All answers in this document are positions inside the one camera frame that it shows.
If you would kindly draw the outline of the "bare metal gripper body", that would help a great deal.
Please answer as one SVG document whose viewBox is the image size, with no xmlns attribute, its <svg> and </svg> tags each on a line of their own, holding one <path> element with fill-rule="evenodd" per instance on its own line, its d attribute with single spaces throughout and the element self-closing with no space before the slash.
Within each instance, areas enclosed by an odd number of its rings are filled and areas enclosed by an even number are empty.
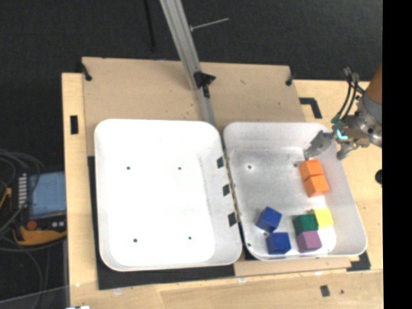
<svg viewBox="0 0 412 309">
<path fill-rule="evenodd" d="M 348 115 L 333 125 L 336 139 L 355 146 L 368 147 L 373 144 L 382 147 L 382 125 L 367 113 Z"/>
</svg>

